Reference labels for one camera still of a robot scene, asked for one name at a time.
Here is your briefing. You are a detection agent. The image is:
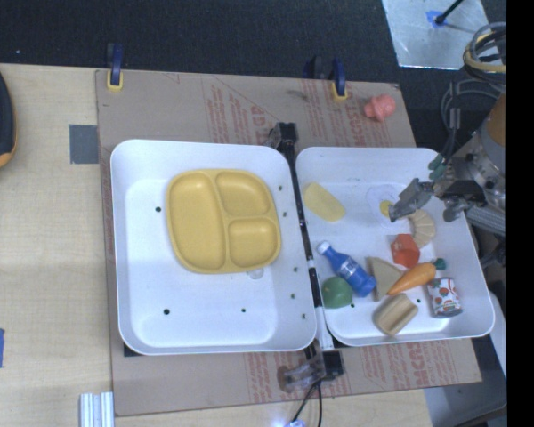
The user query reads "thin black and white rod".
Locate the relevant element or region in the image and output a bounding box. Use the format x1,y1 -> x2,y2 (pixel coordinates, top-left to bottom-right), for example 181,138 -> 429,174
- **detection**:
277,139 -> 336,351

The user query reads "blue bottle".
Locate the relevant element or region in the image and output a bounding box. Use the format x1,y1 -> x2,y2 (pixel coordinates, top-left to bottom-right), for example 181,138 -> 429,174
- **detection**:
316,240 -> 378,298

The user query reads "brown cardboard board red print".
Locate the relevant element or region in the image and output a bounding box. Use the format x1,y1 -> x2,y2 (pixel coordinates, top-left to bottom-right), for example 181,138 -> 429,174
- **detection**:
94,68 -> 484,418

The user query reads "beige sandwich wedge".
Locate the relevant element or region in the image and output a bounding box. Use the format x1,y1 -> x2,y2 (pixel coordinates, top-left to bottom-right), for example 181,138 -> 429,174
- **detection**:
365,256 -> 404,302

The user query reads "orange carrot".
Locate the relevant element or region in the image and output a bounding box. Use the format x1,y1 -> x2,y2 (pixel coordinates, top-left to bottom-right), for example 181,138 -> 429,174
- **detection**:
386,257 -> 448,296

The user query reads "beige bread bun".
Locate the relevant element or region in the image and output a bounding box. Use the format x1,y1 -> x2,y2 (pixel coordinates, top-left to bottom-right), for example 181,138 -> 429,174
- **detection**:
372,293 -> 420,337

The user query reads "yellow divided plate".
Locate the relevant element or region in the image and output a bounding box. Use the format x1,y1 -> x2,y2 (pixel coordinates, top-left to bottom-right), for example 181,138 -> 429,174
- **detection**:
165,168 -> 283,276

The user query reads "beige croissant toy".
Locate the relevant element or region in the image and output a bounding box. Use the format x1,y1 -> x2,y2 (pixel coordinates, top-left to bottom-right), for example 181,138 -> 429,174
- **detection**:
407,208 -> 437,249

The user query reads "pink toy figure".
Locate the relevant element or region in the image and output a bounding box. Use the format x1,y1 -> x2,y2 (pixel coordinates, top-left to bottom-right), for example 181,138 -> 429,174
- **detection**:
363,94 -> 398,123

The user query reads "white fried egg toy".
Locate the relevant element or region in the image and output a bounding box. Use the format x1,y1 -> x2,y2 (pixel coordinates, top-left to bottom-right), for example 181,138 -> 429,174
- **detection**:
365,183 -> 411,230

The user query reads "small can with tomato print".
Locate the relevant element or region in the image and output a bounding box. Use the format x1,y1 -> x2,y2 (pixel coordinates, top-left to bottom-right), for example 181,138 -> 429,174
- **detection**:
426,277 -> 465,319

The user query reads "green pear toy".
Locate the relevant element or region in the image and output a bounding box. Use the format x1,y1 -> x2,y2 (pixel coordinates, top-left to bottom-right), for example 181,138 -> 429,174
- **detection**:
320,276 -> 355,310

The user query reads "pale yellow cheese wedge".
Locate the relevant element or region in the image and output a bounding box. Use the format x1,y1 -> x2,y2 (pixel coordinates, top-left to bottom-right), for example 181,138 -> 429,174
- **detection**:
302,181 -> 347,223

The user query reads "white plastic tray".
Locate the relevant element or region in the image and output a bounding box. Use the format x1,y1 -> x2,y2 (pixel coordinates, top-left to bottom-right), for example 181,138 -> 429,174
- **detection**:
109,139 -> 319,357
295,146 -> 497,348

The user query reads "black block with thin wires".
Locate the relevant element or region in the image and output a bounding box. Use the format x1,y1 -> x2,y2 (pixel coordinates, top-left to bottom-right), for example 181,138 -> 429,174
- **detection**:
265,122 -> 300,151
277,348 -> 344,393

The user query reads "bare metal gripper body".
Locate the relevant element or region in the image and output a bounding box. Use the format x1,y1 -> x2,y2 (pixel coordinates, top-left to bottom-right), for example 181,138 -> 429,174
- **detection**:
433,139 -> 507,207

